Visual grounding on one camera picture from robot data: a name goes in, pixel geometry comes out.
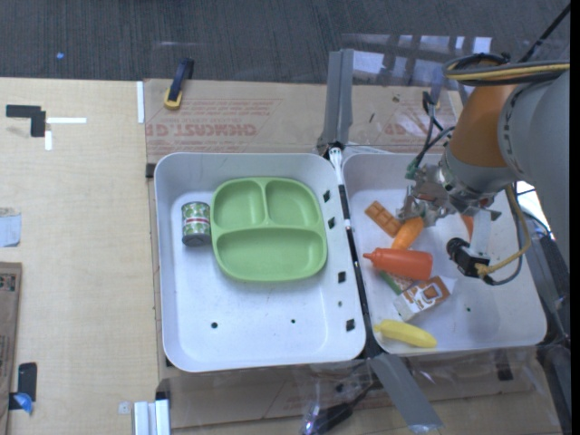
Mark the yellow banana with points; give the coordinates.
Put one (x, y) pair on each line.
(408, 333)

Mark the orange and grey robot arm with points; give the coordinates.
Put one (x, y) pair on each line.
(485, 125)

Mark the green divided plate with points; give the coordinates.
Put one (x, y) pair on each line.
(267, 252)

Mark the green patterned can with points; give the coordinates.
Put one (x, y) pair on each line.
(196, 225)

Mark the brown cardboard board red print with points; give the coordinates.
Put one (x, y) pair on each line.
(272, 120)

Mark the white and orange carton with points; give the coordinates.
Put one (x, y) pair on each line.
(423, 298)

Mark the green and orange packet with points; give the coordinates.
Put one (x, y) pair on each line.
(390, 282)

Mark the black cylinder on white bracket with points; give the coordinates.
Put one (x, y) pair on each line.
(466, 256)

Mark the orange bottle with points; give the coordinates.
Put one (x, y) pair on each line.
(403, 263)

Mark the orange carrot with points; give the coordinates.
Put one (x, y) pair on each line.
(407, 234)

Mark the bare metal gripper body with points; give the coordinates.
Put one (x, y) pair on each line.
(446, 196)

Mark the brown printed cardboard sheet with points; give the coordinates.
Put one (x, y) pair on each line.
(9, 333)

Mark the white plastic tray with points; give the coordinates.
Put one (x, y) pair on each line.
(254, 315)
(494, 315)

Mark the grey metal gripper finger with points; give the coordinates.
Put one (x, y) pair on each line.
(431, 217)
(408, 207)

